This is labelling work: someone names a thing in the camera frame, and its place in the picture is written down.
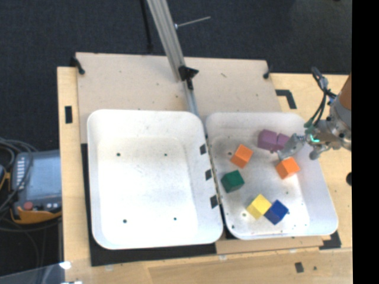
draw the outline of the black floor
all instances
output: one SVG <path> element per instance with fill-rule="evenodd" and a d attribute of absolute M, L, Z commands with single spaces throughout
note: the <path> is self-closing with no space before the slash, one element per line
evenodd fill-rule
<path fill-rule="evenodd" d="M 351 71 L 352 0 L 167 1 L 177 24 L 211 17 L 179 27 L 184 56 L 267 60 L 284 73 Z M 149 10 L 147 18 L 150 53 L 162 55 Z M 59 148 L 58 66 L 77 51 L 149 53 L 140 0 L 0 0 L 0 24 L 0 137 L 39 150 Z M 57 232 L 0 231 L 0 275 L 58 262 Z"/>

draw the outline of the block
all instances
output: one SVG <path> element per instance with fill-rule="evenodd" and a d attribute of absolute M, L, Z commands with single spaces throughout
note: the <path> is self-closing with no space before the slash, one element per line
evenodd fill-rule
<path fill-rule="evenodd" d="M 277 145 L 277 134 L 275 131 L 262 130 L 258 135 L 258 147 L 260 149 L 274 150 Z"/>
<path fill-rule="evenodd" d="M 226 173 L 221 179 L 225 191 L 227 193 L 240 189 L 245 181 L 243 180 L 240 172 L 235 170 L 234 172 Z"/>
<path fill-rule="evenodd" d="M 289 157 L 284 159 L 283 161 L 280 161 L 275 166 L 280 178 L 286 179 L 295 173 L 297 173 L 300 170 L 299 165 L 296 163 L 295 159 L 293 157 Z"/>
<path fill-rule="evenodd" d="M 278 224 L 288 212 L 288 208 L 279 200 L 276 200 L 271 207 L 264 214 L 266 218 L 268 218 L 271 223 L 274 225 Z"/>
<path fill-rule="evenodd" d="M 284 145 L 287 143 L 289 139 L 290 139 L 289 136 L 285 134 L 282 134 L 282 133 L 278 134 L 277 144 L 274 147 L 274 151 L 282 150 L 284 148 Z"/>
<path fill-rule="evenodd" d="M 230 161 L 238 167 L 244 168 L 252 155 L 253 151 L 251 149 L 244 146 L 243 144 L 240 144 Z"/>
<path fill-rule="evenodd" d="M 256 219 L 263 216 L 271 207 L 271 203 L 262 194 L 259 194 L 246 208 L 246 210 Z"/>

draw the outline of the wooden table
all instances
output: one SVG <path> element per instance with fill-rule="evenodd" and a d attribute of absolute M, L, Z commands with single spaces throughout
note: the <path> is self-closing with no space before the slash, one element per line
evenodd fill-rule
<path fill-rule="evenodd" d="M 77 58 L 82 61 L 82 66 L 88 77 L 98 75 L 94 72 L 94 65 L 89 62 L 89 60 L 93 60 L 91 59 L 93 57 L 85 53 L 77 54 Z M 160 66 L 163 62 L 162 58 L 164 58 L 144 56 L 143 61 L 141 61 L 141 56 L 97 54 L 97 57 L 105 58 L 105 64 L 103 64 L 104 62 L 100 66 L 95 64 L 96 67 L 100 67 L 97 70 L 103 69 L 103 77 L 119 72 L 117 66 L 120 65 L 117 65 L 117 62 L 122 62 L 123 58 L 135 59 L 137 63 L 153 60 L 153 66 L 150 70 L 156 70 L 156 66 Z M 205 73 L 203 76 L 194 78 L 196 83 L 199 80 L 213 79 L 214 75 L 208 77 L 207 73 L 208 71 L 215 73 L 220 64 L 222 65 L 221 74 L 229 77 L 230 83 L 235 83 L 232 81 L 233 77 L 238 81 L 245 80 L 244 83 L 250 83 L 251 79 L 261 79 L 259 77 L 266 69 L 265 62 L 262 63 L 258 60 L 202 58 L 188 58 L 186 60 L 187 66 L 194 68 L 200 66 L 202 67 L 200 72 Z M 163 67 L 164 69 L 158 68 L 163 74 L 157 74 L 154 77 L 156 83 L 161 83 L 161 85 L 172 83 L 172 81 L 166 81 L 171 75 L 169 66 L 163 65 Z M 140 70 L 138 66 L 133 66 L 133 68 Z M 326 77 L 334 93 L 340 91 L 347 78 L 345 75 L 326 75 Z M 352 191 L 345 180 L 347 174 L 351 172 L 351 152 L 345 149 L 330 150 L 323 153 L 319 159 L 339 218 L 337 238 L 339 237 L 341 240 L 340 247 L 320 249 L 320 247 L 323 248 L 324 244 L 333 242 L 335 236 L 278 238 L 269 241 L 228 240 L 222 236 L 216 242 L 217 254 L 215 255 L 92 267 L 80 147 L 83 138 L 83 134 L 81 135 L 83 112 L 81 114 L 79 111 L 80 87 L 84 87 L 81 79 L 83 77 L 74 67 L 57 68 L 59 137 L 62 161 L 63 245 L 64 258 L 72 265 L 66 271 L 67 281 L 150 284 L 352 283 Z M 264 106 L 265 109 L 270 109 L 271 106 L 273 110 L 279 107 L 283 112 L 294 112 L 307 120 L 315 112 L 322 97 L 322 93 L 311 74 L 272 73 L 265 83 L 271 84 L 271 86 L 265 85 L 264 89 L 259 90 L 261 91 L 259 94 L 262 94 L 263 97 L 267 96 L 268 100 L 261 98 L 261 103 L 255 102 L 258 105 L 252 108 L 254 111 L 260 109 L 261 106 Z M 286 94 L 292 95 L 297 109 L 290 108 L 285 96 L 276 96 L 273 99 L 270 87 L 274 91 L 285 90 Z M 201 96 L 196 94 L 199 99 L 200 113 L 213 112 L 212 104 L 214 102 L 206 104 L 205 101 L 208 100 Z M 185 109 L 185 104 L 180 103 L 179 105 L 178 109 Z M 71 117 L 67 117 L 67 111 L 71 112 Z"/>

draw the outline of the red button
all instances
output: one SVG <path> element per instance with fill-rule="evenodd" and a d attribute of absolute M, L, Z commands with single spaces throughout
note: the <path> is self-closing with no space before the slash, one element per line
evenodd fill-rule
<path fill-rule="evenodd" d="M 31 210 L 33 209 L 33 203 L 30 202 L 30 201 L 25 202 L 25 203 L 24 203 L 24 209 L 25 209 L 26 211 L 31 211 Z"/>

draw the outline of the empty white tray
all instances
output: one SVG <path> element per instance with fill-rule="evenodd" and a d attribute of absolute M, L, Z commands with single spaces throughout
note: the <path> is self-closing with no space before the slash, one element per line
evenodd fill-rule
<path fill-rule="evenodd" d="M 239 239 L 329 235 L 338 226 L 338 218 L 318 160 L 310 160 L 312 147 L 306 144 L 294 155 L 300 171 L 282 180 L 275 165 L 278 155 L 258 148 L 258 134 L 263 130 L 304 135 L 303 119 L 284 112 L 220 112 L 206 120 L 210 154 L 219 185 L 226 225 Z M 253 150 L 253 156 L 243 168 L 230 162 L 239 144 Z M 227 193 L 222 177 L 239 170 L 245 184 Z M 270 203 L 281 201 L 289 213 L 274 225 L 264 216 L 257 220 L 246 207 L 259 194 Z"/>
<path fill-rule="evenodd" d="M 141 249 L 219 239 L 223 223 L 198 117 L 102 109 L 89 116 L 87 133 L 92 233 L 99 245 Z"/>

